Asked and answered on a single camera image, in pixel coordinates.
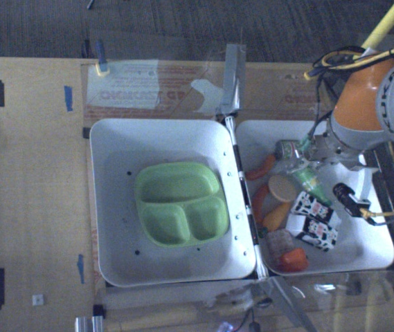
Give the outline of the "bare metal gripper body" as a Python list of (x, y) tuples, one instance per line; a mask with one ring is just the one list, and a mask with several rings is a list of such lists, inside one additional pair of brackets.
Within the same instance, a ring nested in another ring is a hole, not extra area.
[(318, 168), (324, 165), (341, 164), (350, 171), (368, 169), (378, 172), (378, 167), (368, 166), (362, 150), (353, 149), (338, 141), (333, 134), (304, 137), (298, 143), (298, 151), (306, 161)]

